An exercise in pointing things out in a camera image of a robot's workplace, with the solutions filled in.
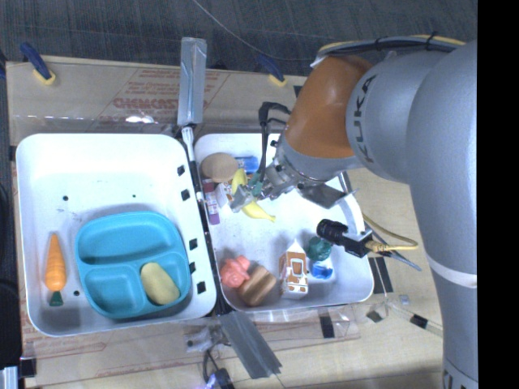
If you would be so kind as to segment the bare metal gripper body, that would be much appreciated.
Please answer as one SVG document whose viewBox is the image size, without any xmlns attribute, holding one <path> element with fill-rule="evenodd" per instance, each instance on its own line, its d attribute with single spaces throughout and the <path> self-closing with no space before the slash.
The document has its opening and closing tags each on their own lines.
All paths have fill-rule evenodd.
<svg viewBox="0 0 519 389">
<path fill-rule="evenodd" d="M 274 200 L 308 182 L 307 177 L 296 172 L 290 165 L 272 162 L 265 169 L 259 196 L 262 199 Z"/>
</svg>

